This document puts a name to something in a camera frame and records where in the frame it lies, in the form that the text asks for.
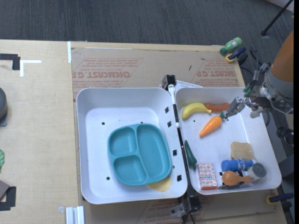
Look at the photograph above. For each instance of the orange chicken drumstick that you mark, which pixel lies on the orange chicken drumstick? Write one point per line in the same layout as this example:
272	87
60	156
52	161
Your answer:
231	178

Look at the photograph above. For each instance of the green bottle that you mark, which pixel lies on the green bottle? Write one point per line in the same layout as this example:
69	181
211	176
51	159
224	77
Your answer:
232	44

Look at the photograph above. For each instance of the orange carrot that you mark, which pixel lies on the orange carrot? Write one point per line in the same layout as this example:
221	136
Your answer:
211	125

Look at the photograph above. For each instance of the orange patterned carton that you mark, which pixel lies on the orange patterned carton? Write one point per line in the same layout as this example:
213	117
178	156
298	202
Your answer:
207	176

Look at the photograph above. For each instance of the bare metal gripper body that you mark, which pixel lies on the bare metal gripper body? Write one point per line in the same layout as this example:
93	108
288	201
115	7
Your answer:
278	102

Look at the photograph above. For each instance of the grey tape roll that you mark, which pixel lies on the grey tape roll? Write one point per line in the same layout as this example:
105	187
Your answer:
2	106

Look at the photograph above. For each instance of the green toy vegetable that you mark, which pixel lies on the green toy vegetable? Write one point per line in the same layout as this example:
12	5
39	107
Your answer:
1	158

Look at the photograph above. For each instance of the yellow flat round piece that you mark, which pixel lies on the yellow flat round piece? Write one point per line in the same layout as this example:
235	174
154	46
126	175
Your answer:
161	186

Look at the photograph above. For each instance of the brown cardboard board red print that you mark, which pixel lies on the brown cardboard board red print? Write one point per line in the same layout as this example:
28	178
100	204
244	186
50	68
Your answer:
144	71

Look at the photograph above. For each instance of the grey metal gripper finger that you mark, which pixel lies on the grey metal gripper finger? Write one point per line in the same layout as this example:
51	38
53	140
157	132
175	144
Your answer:
236	111
237	102

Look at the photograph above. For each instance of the blue bottle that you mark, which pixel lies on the blue bottle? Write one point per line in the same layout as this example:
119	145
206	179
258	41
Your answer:
232	165

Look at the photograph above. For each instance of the teal divided plate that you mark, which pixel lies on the teal divided plate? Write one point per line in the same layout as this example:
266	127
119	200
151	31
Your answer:
149	146

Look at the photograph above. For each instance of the yellow banana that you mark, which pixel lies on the yellow banana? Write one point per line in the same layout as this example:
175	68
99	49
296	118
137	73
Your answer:
192	108

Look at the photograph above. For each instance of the white bottle with grey cap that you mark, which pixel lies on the white bottle with grey cap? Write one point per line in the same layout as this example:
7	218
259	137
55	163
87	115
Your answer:
258	171

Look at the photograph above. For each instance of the black and white carton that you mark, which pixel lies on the black and white carton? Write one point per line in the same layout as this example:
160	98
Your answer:
221	179

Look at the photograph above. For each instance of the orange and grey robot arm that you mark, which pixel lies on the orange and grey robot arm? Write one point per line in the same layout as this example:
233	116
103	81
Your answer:
283	62

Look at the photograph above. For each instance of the white paper label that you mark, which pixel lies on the white paper label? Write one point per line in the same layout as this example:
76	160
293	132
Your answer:
189	84

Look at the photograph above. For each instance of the green chili pepper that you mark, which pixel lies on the green chili pepper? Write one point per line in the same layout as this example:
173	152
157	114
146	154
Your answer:
190	154

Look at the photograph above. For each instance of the thin black and white rod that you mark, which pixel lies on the thin black and white rod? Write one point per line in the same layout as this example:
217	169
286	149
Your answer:
180	134

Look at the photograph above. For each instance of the orange sausage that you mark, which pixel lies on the orange sausage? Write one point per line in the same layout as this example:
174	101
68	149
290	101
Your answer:
216	107

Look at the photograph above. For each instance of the white plastic tray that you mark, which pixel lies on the white plastic tray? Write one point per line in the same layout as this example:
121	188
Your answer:
98	148
222	146

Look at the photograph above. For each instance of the tan bread slice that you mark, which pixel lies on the tan bread slice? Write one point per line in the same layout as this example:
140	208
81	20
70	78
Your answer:
241	151

